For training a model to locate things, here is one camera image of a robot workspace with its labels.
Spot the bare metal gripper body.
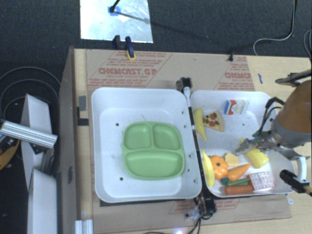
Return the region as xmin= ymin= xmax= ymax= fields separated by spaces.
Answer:
xmin=254 ymin=130 xmax=301 ymax=160

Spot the white plastic tray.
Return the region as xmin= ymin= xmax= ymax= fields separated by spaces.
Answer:
xmin=91 ymin=86 xmax=203 ymax=204
xmin=189 ymin=89 xmax=297 ymax=198

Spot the pale yellow biscuit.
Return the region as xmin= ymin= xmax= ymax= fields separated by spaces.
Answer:
xmin=224 ymin=152 xmax=240 ymax=168

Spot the yellow bottle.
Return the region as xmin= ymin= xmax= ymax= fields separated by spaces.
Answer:
xmin=239 ymin=137 xmax=270 ymax=169

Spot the orange carrot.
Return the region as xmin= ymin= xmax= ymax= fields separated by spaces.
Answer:
xmin=220 ymin=163 xmax=252 ymax=185

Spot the orange pumpkin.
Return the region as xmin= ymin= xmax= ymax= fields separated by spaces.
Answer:
xmin=210 ymin=155 xmax=229 ymax=180

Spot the green bean pod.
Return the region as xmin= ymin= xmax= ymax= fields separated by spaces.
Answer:
xmin=220 ymin=177 xmax=252 ymax=187

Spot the red and white carton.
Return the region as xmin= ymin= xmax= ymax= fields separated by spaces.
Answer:
xmin=246 ymin=171 xmax=275 ymax=193

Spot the blue and white carton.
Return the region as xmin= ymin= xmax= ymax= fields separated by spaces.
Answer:
xmin=223 ymin=99 xmax=250 ymax=116

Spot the pizza slice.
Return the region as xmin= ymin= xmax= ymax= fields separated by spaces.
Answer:
xmin=202 ymin=110 xmax=226 ymax=133

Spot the yellow banana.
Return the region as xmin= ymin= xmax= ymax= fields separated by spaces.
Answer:
xmin=201 ymin=149 xmax=216 ymax=188
xmin=193 ymin=108 xmax=208 ymax=141

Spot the orange sausage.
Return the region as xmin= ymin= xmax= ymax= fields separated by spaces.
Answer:
xmin=224 ymin=184 xmax=254 ymax=195

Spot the thin black and white rod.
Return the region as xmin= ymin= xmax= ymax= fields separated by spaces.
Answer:
xmin=184 ymin=86 xmax=208 ymax=204

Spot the green divided plate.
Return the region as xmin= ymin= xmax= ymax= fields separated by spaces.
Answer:
xmin=121 ymin=121 xmax=186 ymax=180

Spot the brown cardboard board red print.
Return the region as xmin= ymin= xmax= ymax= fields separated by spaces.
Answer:
xmin=85 ymin=49 xmax=293 ymax=234

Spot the black cylinder on white bracket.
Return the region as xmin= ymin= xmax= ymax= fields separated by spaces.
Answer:
xmin=279 ymin=155 xmax=312 ymax=194

